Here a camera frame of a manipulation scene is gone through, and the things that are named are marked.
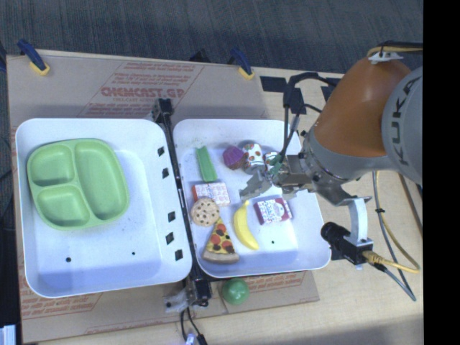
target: pizza slice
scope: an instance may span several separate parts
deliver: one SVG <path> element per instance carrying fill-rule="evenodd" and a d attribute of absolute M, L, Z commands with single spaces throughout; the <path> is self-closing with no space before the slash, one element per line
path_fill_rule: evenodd
<path fill-rule="evenodd" d="M 214 224 L 202 257 L 212 263 L 235 263 L 239 261 L 239 255 L 235 252 L 229 232 L 221 218 Z"/>

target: dark gray fabric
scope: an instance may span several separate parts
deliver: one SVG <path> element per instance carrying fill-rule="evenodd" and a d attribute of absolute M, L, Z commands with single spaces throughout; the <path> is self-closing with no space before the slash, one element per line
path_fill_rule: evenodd
<path fill-rule="evenodd" d="M 423 0 L 0 0 L 0 40 L 36 48 L 188 60 L 204 48 L 227 63 L 238 47 L 251 65 L 345 73 L 386 40 L 423 41 Z M 421 65 L 421 56 L 405 63 Z M 0 73 L 0 135 L 9 138 Z M 0 144 L 0 175 L 9 152 Z M 11 195 L 0 185 L 0 213 Z M 12 224 L 7 213 L 5 224 Z"/>

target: blue clamp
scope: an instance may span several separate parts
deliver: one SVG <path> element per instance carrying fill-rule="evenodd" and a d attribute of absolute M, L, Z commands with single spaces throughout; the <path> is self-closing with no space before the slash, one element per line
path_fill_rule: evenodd
<path fill-rule="evenodd" d="M 0 41 L 0 72 L 6 73 L 6 50 Z"/>
<path fill-rule="evenodd" d="M 34 47 L 24 39 L 20 39 L 17 43 L 21 52 L 27 55 L 30 59 L 30 67 L 40 75 L 47 75 L 50 71 L 50 67 L 43 61 L 40 54 L 34 49 Z"/>
<path fill-rule="evenodd" d="M 237 47 L 232 48 L 230 53 L 231 59 L 229 63 L 232 63 L 234 60 L 236 60 L 240 65 L 240 68 L 238 69 L 239 73 L 247 80 L 252 79 L 252 77 L 254 77 L 254 72 L 251 69 L 251 65 L 249 64 L 246 55 Z"/>

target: green ball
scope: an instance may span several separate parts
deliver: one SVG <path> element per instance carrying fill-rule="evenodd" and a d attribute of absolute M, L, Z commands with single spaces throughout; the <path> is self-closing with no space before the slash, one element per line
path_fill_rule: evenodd
<path fill-rule="evenodd" d="M 243 279 L 235 277 L 222 286 L 222 296 L 230 304 L 242 304 L 249 297 L 249 286 Z"/>

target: yellow banana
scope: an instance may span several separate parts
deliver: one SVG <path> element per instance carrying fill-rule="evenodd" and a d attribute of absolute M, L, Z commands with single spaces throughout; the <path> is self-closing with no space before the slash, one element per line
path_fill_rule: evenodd
<path fill-rule="evenodd" d="M 245 245 L 246 247 L 258 250 L 259 243 L 252 235 L 252 232 L 249 230 L 247 226 L 247 205 L 249 204 L 249 200 L 245 200 L 243 205 L 238 208 L 233 215 L 233 225 L 235 228 L 235 234 L 238 237 L 239 241 Z"/>

